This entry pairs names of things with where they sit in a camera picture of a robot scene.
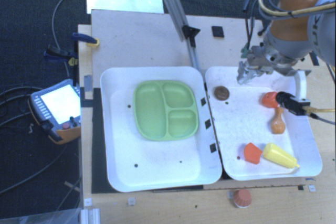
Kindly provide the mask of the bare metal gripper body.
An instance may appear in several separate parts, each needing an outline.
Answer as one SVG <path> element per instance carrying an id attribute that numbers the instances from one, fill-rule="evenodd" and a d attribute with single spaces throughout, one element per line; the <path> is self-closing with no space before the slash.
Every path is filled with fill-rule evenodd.
<path id="1" fill-rule="evenodd" d="M 247 65 L 250 70 L 262 67 L 265 74 L 276 71 L 285 77 L 294 76 L 298 71 L 303 71 L 306 76 L 311 73 L 309 69 L 294 69 L 293 66 L 297 63 L 298 59 L 288 58 L 269 46 L 252 46 L 247 54 Z"/>

